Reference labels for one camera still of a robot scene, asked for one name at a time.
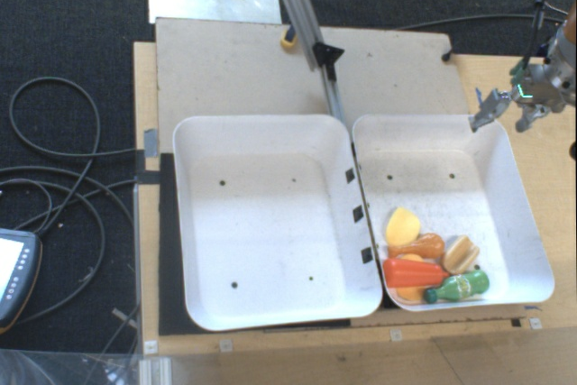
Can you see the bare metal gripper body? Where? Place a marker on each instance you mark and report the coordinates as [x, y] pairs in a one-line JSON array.
[[547, 86]]

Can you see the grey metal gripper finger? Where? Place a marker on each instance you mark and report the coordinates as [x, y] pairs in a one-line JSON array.
[[532, 114], [488, 109]]

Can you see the red ketchup bottle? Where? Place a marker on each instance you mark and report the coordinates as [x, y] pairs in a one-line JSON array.
[[412, 273]]

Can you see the thin black rod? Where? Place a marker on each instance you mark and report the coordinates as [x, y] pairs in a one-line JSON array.
[[359, 164]]

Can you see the tan hot dog bun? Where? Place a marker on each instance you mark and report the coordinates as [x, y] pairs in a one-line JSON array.
[[460, 254]]

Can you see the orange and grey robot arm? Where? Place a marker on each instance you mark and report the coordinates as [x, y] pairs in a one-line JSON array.
[[569, 41]]

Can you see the yellow potato chip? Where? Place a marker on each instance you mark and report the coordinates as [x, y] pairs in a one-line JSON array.
[[402, 226]]

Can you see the orange round toy food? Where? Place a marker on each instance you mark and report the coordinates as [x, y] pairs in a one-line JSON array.
[[412, 294]]

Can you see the green bottle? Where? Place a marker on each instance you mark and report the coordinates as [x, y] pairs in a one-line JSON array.
[[464, 285]]

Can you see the brown chicken drumstick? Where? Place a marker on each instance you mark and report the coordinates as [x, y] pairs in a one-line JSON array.
[[428, 244]]

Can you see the white plastic tray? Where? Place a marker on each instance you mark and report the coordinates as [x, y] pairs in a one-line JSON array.
[[491, 203], [270, 230]]

